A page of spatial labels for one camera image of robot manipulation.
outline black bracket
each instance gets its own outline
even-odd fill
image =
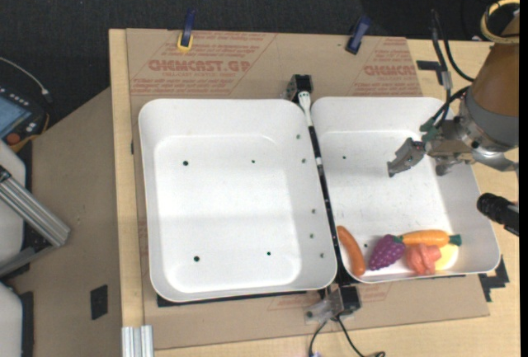
[[[480,278],[480,284],[482,285],[482,290],[484,291],[484,296],[486,297],[486,301],[488,303],[492,302],[491,290],[493,288],[504,288],[506,287],[506,284],[510,282],[510,278],[508,277],[502,256],[497,269],[495,269],[494,276],[478,274],[478,277]]]
[[[441,86],[444,85],[442,80],[442,66],[437,61],[417,61],[416,65],[420,70],[434,71],[436,73],[436,80]]]
[[[288,87],[283,97],[288,101],[299,103],[299,92],[311,93],[313,89],[312,76],[308,74],[295,74],[291,77],[290,82],[288,82]]]
[[[360,295],[354,285],[343,285],[339,289],[345,308],[344,314],[352,314],[361,308]]]

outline white cable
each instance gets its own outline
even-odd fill
[[[312,127],[314,123],[310,115],[310,107],[312,105],[312,99],[310,98],[310,94],[307,91],[302,91],[299,92],[298,98],[299,105],[301,108],[303,108],[304,111],[304,118],[306,119],[306,124],[308,124],[308,127]]]
[[[50,91],[44,87],[44,85],[36,78],[33,74],[31,74],[29,71],[26,71],[24,68],[22,68],[20,65],[17,65],[10,61],[9,59],[6,59],[4,57],[0,57],[0,61],[3,61],[4,63],[8,63],[9,65],[13,66],[19,71],[22,71],[27,77],[31,78],[36,84],[39,85],[40,90],[44,98],[51,103],[51,95]]]

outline monitor screen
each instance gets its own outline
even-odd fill
[[[30,114],[28,110],[0,96],[0,139],[11,133]]]

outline black cable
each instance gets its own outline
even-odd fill
[[[455,69],[455,71],[464,79],[464,80],[467,80],[468,82],[472,82],[474,80],[474,78],[468,76],[466,73],[464,73],[460,68],[459,66],[456,64],[455,62],[455,59],[453,58],[453,54],[451,53],[451,48],[449,46],[449,41],[446,37],[446,34],[444,32],[444,29],[442,27],[442,24],[440,23],[440,16],[438,15],[438,12],[436,12],[436,10],[432,10],[432,15],[433,15],[433,21],[434,21],[434,25],[436,26],[436,28],[438,29],[438,31],[440,32],[440,37],[443,39],[444,41],[444,46],[445,46],[445,51],[447,53],[447,58],[449,59],[449,62],[451,63],[451,66]]]
[[[440,107],[440,109],[432,116],[432,119],[433,120],[436,120],[440,114],[443,114],[442,115],[442,118],[441,120],[439,120],[436,124],[435,124],[435,127],[437,129],[439,129],[441,127],[441,125],[444,123],[444,121],[446,120],[446,117],[447,117],[447,112],[449,111],[449,105],[455,100],[455,99],[460,99],[467,91],[469,90],[469,86],[466,86],[466,87],[462,87],[460,90],[458,90],[456,93],[454,93],[453,95],[451,96],[448,96],[448,98],[445,100],[445,103],[444,105],[442,105]]]
[[[315,333],[313,334],[312,340],[310,341],[310,347],[308,348],[308,357],[314,357],[314,352],[313,352],[314,343],[313,342],[315,341],[315,337],[317,336],[317,334],[321,331],[321,329],[324,328],[324,326],[327,323],[328,323],[328,320],[321,323],[319,327],[317,328],[317,330],[315,331]]]
[[[348,332],[347,332],[347,329],[345,328],[345,325],[343,325],[343,322],[341,320],[341,313],[337,314],[335,316],[335,318],[332,318],[331,320],[339,323],[339,325],[341,326],[341,329],[343,330],[343,333],[345,334],[345,337],[346,337],[346,340],[348,341],[348,344],[350,344],[350,347],[352,347],[352,349],[357,353],[357,355],[359,355],[359,357],[365,357],[357,348],[356,346],[354,345],[354,343],[352,342],[352,339],[350,338],[350,336],[348,335]],[[324,321],[323,323],[321,323],[319,325],[319,327],[317,328],[317,330],[315,331],[315,333],[313,334],[312,336],[312,340],[310,341],[310,345],[309,345],[309,348],[308,348],[308,356],[309,357],[314,357],[314,351],[313,351],[313,347],[314,347],[314,342],[315,342],[315,337],[317,336],[317,334],[325,327],[325,325],[328,323],[328,320]],[[385,352],[384,351],[381,351],[379,352],[378,354],[376,354],[376,357],[385,357]]]
[[[360,351],[356,348],[356,346],[354,345],[354,343],[350,339],[350,337],[348,335],[348,332],[347,332],[347,329],[345,328],[345,325],[343,325],[343,322],[341,320],[341,314],[338,314],[336,316],[336,319],[337,319],[337,323],[339,323],[339,325],[341,325],[341,329],[343,329],[343,333],[345,334],[346,339],[348,340],[348,343],[350,344],[350,347],[352,347],[352,349],[357,353],[357,355],[359,355],[360,357],[365,357],[362,353],[360,353]]]
[[[49,116],[51,117],[51,120],[49,122],[49,127],[51,127],[52,125],[55,125],[56,123],[59,122],[59,114],[57,110],[55,109],[54,103],[49,103],[47,106],[50,112]]]
[[[59,115],[57,114],[57,110],[55,109],[53,97],[51,96],[50,91],[44,86],[44,84],[42,84],[42,82],[37,77],[35,77],[33,74],[31,74],[29,71],[27,71],[26,69],[24,69],[23,67],[21,67],[17,63],[14,63],[10,59],[7,59],[7,58],[4,58],[4,57],[0,56],[0,62],[4,62],[4,63],[12,66],[16,70],[20,71],[21,73],[25,74],[27,77],[29,77],[39,87],[40,94],[45,99],[45,106],[50,110],[49,115],[52,118],[55,119],[55,122],[58,122],[59,121]]]
[[[447,71],[447,64],[446,60],[444,59],[444,54],[442,53],[442,50],[440,49],[440,43],[439,43],[439,35],[438,35],[438,29],[436,27],[432,27],[432,46],[435,49],[436,57],[438,58],[438,62],[440,63],[441,71]]]

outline blue clamp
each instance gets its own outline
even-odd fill
[[[184,52],[192,47],[192,27],[195,24],[196,10],[189,8],[185,16],[185,23],[183,25],[183,32],[178,36],[177,47]]]
[[[358,20],[358,22],[354,26],[351,38],[346,43],[345,49],[348,52],[354,55],[357,54],[357,52],[360,50],[361,38],[369,30],[370,23],[371,23],[371,20],[369,17],[361,16],[361,18]]]

